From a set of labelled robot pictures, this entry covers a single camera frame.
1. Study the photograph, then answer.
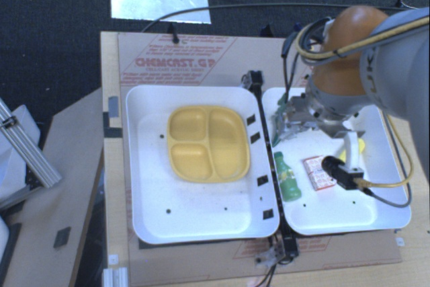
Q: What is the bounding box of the yellow banana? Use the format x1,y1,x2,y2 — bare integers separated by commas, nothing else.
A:
338,138,367,163

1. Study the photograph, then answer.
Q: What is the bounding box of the yellow divided plate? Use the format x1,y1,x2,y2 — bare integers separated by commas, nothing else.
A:
167,105,251,183

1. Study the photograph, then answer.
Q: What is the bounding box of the thin black rod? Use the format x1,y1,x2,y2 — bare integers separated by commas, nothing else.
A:
252,85,292,239

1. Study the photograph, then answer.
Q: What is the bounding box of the white plastic tray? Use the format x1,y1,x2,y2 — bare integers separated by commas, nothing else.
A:
261,87,413,237
125,84,282,245

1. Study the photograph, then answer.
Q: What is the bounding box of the black cylinder on white bracket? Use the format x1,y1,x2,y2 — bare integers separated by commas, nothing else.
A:
321,130,366,191

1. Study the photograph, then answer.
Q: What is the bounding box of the red and white carton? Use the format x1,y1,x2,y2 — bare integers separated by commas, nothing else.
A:
302,155,338,192

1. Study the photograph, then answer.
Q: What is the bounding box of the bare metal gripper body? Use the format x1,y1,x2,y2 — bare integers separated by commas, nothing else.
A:
283,94,357,139

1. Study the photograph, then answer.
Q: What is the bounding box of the green plastic bottle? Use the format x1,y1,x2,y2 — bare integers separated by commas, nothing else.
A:
273,151,302,203

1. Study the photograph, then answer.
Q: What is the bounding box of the brown cardboard board red print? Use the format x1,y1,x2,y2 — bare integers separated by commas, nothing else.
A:
117,32,403,280

